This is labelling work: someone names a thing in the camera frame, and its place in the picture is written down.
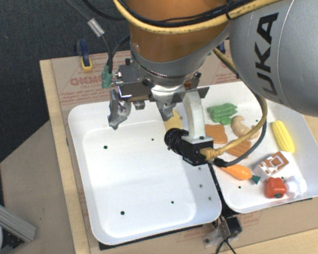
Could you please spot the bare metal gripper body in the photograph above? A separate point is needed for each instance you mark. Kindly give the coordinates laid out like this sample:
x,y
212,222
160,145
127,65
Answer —
x,y
133,83

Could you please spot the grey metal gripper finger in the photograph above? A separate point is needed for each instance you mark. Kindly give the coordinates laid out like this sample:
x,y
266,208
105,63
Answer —
x,y
167,110
118,113

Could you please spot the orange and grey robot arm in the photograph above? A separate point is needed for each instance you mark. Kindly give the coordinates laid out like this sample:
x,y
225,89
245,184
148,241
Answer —
x,y
184,11

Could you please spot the orange bread slice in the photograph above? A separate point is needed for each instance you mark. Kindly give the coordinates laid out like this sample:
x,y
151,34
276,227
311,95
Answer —
x,y
217,133

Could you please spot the green pea pods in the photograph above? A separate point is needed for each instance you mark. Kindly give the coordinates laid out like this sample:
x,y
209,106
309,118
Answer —
x,y
223,111

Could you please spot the white plastic tray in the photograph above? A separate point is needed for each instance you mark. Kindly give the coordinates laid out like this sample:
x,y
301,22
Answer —
x,y
311,166
142,172

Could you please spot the beige croissant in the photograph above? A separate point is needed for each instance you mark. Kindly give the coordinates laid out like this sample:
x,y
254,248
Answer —
x,y
239,127

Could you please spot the orange waffle biscuit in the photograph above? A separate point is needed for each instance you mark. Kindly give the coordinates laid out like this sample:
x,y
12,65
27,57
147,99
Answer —
x,y
239,148

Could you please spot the thin black rod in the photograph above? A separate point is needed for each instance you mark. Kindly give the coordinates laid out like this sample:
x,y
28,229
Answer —
x,y
216,186

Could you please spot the orange carrot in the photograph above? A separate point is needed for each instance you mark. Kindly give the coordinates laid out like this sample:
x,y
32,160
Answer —
x,y
237,171

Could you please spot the white and brown carton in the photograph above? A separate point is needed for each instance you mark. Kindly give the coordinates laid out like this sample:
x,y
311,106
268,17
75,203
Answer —
x,y
273,164

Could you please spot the yellow corn cob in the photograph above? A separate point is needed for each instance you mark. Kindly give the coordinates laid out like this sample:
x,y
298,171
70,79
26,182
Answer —
x,y
283,136

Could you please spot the red bell pepper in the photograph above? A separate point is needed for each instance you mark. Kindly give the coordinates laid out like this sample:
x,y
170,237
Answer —
x,y
274,187

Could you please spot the white crumpled lump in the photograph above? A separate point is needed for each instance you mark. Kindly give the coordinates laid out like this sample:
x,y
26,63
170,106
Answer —
x,y
296,186

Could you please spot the brown cardboard board, red print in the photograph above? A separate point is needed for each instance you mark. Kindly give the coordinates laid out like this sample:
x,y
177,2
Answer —
x,y
273,229

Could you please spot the black cylinder on white bracket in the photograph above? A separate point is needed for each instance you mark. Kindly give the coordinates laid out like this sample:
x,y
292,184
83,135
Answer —
x,y
190,148

